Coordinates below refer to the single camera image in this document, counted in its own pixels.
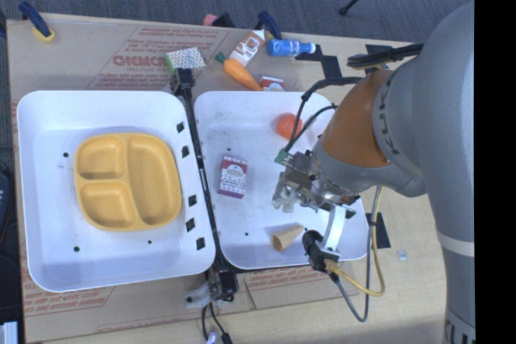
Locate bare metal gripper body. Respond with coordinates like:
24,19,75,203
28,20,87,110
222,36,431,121
281,150,360,214

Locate tan ice cream cone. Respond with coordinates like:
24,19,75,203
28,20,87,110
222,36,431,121
270,224,306,253

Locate orange round toy fruit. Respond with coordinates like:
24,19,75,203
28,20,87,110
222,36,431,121
276,112,305,141

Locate white plastic tray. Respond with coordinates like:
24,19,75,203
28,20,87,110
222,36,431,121
15,89,217,293
193,89,370,271

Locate thin black rod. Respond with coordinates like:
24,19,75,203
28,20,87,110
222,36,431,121
181,87,227,271

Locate small red and white carton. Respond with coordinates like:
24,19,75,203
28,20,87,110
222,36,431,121
259,75,286,93

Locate orange carrot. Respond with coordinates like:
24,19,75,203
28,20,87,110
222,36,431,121
214,52,264,92

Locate blue bottle white cap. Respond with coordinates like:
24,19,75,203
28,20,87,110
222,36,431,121
265,38,317,58

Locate orange divided plate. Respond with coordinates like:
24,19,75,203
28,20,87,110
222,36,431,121
73,132,184,233

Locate orange and white bottle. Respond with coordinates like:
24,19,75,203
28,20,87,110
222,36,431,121
228,28,268,68

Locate green and white patterned packet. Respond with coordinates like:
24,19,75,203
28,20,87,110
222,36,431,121
164,47,207,74

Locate brown cardboard board red print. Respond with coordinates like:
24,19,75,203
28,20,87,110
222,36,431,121
6,13,364,344

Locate black cylinder on white bracket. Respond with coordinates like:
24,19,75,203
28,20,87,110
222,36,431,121
302,205,358,273

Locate black block with thin wires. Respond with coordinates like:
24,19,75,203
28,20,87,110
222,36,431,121
170,67,195,94
185,268,239,309

